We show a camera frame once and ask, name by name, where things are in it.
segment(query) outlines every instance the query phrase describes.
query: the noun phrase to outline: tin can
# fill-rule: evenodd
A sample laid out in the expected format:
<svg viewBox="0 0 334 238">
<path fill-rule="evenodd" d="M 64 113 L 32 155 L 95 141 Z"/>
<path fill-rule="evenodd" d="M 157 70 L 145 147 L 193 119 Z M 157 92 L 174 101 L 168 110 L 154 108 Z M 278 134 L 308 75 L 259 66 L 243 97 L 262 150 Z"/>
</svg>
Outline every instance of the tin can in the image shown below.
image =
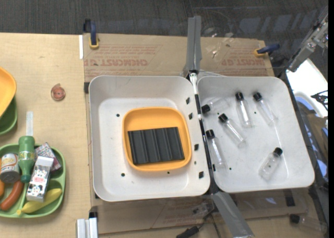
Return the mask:
<svg viewBox="0 0 334 238">
<path fill-rule="evenodd" d="M 18 156 L 14 153 L 5 154 L 1 158 L 0 180 L 4 183 L 14 183 L 20 179 Z"/>
</svg>

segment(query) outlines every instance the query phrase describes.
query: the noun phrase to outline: green tray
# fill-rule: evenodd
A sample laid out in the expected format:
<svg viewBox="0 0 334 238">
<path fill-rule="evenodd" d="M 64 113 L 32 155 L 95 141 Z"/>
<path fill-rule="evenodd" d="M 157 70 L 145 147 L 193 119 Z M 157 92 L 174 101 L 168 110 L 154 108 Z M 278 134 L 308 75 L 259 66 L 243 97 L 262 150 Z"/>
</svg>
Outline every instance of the green tray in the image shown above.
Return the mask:
<svg viewBox="0 0 334 238">
<path fill-rule="evenodd" d="M 6 112 L 0 118 L 0 136 L 8 133 L 14 128 L 17 122 L 17 108 L 16 99 L 12 99 L 10 105 L 6 109 Z"/>
<path fill-rule="evenodd" d="M 38 217 L 44 217 L 51 213 L 53 213 L 62 203 L 63 197 L 64 197 L 64 191 L 65 191 L 65 177 L 66 177 L 66 166 L 65 166 L 65 159 L 63 155 L 55 148 L 51 147 L 54 154 L 56 155 L 59 163 L 61 164 L 61 168 L 53 173 L 51 173 L 50 182 L 47 187 L 47 190 L 55 189 L 55 188 L 61 188 L 62 194 L 60 197 L 52 202 L 51 204 L 48 204 L 47 206 L 33 212 L 30 214 L 22 213 L 21 215 L 17 215 L 16 211 L 18 209 L 21 209 L 24 204 L 26 203 L 26 192 L 28 188 L 28 183 L 25 184 L 23 192 L 18 199 L 18 201 L 7 211 L 0 210 L 0 217 L 5 218 L 38 218 Z M 16 153 L 18 154 L 19 151 L 19 145 L 18 144 L 10 144 L 5 145 L 0 148 L 0 157 L 7 153 Z M 0 203 L 2 203 L 6 197 L 10 194 L 11 189 L 13 185 L 12 184 L 6 184 L 5 185 L 5 192 L 3 196 L 0 198 Z"/>
</svg>

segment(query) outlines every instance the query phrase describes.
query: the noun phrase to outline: clear bottle with black cap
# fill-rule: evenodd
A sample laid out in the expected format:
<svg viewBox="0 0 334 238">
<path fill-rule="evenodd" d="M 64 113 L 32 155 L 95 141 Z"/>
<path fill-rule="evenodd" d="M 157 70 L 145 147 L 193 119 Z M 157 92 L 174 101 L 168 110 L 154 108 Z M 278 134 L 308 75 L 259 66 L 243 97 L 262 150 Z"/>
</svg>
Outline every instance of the clear bottle with black cap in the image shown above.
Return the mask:
<svg viewBox="0 0 334 238">
<path fill-rule="evenodd" d="M 206 114 L 208 112 L 219 113 L 228 107 L 229 107 L 229 104 L 225 99 L 215 97 L 215 98 L 210 99 L 207 102 L 207 104 L 203 105 L 201 107 L 201 110 L 202 110 L 202 114 Z"/>
<path fill-rule="evenodd" d="M 261 115 L 263 116 L 263 118 L 267 122 L 267 124 L 268 125 L 273 125 L 274 121 L 277 120 L 277 117 L 273 113 L 273 111 L 272 111 L 272 109 L 269 105 L 269 102 L 266 99 L 264 99 L 262 97 L 261 93 L 259 93 L 259 92 L 254 94 L 253 98 L 255 99 L 257 107 L 258 107 Z"/>
<path fill-rule="evenodd" d="M 290 214 L 290 223 L 303 228 L 305 231 L 313 229 L 322 234 L 326 234 L 328 230 L 325 222 L 305 215 Z"/>
<path fill-rule="evenodd" d="M 244 147 L 246 145 L 246 137 L 236 123 L 225 114 L 221 114 L 218 118 L 226 130 L 226 133 L 238 145 L 238 147 Z"/>
<path fill-rule="evenodd" d="M 215 170 L 226 169 L 226 161 L 223 157 L 221 147 L 219 145 L 219 141 L 214 135 L 213 130 L 211 129 L 207 130 L 205 134 L 208 139 L 209 151 L 210 151 L 211 157 L 213 158 L 213 164 L 214 164 Z"/>
<path fill-rule="evenodd" d="M 281 162 L 282 153 L 283 150 L 279 147 L 276 147 L 275 150 L 267 156 L 259 170 L 259 175 L 262 178 L 265 180 L 269 180 L 271 178 L 279 163 Z"/>
<path fill-rule="evenodd" d="M 251 113 L 249 111 L 248 102 L 244 99 L 241 92 L 236 93 L 236 110 L 239 119 L 244 127 L 253 127 L 253 121 L 251 118 Z"/>
</svg>

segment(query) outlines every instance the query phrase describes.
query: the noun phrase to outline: clear tube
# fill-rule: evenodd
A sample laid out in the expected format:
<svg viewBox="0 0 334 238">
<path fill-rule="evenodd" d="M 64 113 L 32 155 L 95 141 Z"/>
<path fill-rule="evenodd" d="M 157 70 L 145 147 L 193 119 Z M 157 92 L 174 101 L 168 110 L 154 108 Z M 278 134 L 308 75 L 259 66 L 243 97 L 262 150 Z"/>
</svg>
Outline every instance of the clear tube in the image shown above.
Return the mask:
<svg viewBox="0 0 334 238">
<path fill-rule="evenodd" d="M 219 113 L 229 107 L 229 104 L 223 98 L 215 97 L 202 106 L 202 113 Z"/>
<path fill-rule="evenodd" d="M 232 119 L 229 119 L 225 114 L 220 115 L 219 120 L 222 122 L 226 133 L 237 144 L 237 146 L 244 147 L 246 145 L 246 137 L 235 122 Z"/>
<path fill-rule="evenodd" d="M 206 131 L 210 155 L 213 158 L 213 164 L 215 170 L 225 170 L 227 168 L 226 161 L 222 155 L 219 142 L 214 135 L 213 130 Z"/>
<path fill-rule="evenodd" d="M 253 95 L 257 107 L 261 113 L 261 115 L 263 116 L 263 118 L 265 119 L 265 121 L 267 122 L 268 125 L 273 125 L 274 121 L 277 120 L 277 117 L 275 116 L 275 114 L 273 113 L 269 102 L 266 99 L 263 99 L 263 97 L 261 96 L 261 94 L 259 92 L 257 92 L 256 94 Z"/>
<path fill-rule="evenodd" d="M 322 234 L 325 234 L 328 230 L 327 224 L 325 222 L 318 219 L 310 218 L 308 216 L 291 214 L 290 222 L 293 225 L 305 228 L 305 230 L 313 229 L 315 231 L 321 232 Z"/>
<path fill-rule="evenodd" d="M 274 152 L 271 152 L 266 160 L 263 162 L 261 168 L 259 169 L 259 175 L 265 180 L 269 180 L 275 170 L 277 169 L 283 151 L 281 148 L 276 148 Z"/>
<path fill-rule="evenodd" d="M 236 95 L 236 110 L 239 116 L 239 119 L 244 127 L 252 127 L 253 121 L 251 118 L 251 113 L 249 111 L 248 102 L 244 99 L 244 96 L 241 92 L 238 92 Z"/>
</svg>

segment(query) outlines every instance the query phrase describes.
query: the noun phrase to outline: wooden table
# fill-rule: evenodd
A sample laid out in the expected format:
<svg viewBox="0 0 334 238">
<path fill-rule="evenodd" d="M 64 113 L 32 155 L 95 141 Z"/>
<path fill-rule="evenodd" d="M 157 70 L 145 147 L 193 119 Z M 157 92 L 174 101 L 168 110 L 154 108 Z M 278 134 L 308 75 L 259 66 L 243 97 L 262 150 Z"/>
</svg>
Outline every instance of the wooden table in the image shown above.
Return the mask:
<svg viewBox="0 0 334 238">
<path fill-rule="evenodd" d="M 66 189 L 61 207 L 37 219 L 0 219 L 1 237 L 75 237 L 76 220 L 87 218 L 91 208 L 90 169 L 84 93 L 83 60 L 79 58 L 79 36 L 0 33 L 0 65 L 17 82 L 17 127 L 0 136 L 0 146 L 18 142 L 26 133 L 26 112 L 34 113 L 34 137 L 48 142 L 66 160 Z M 60 83 L 66 98 L 56 102 L 50 92 Z M 309 214 L 316 217 L 312 200 L 304 191 Z M 256 237 L 321 237 L 291 227 L 287 217 L 248 220 Z M 218 223 L 221 235 L 231 237 Z M 175 237 L 185 227 L 101 235 L 101 237 Z M 197 237 L 217 237 L 206 224 Z"/>
</svg>

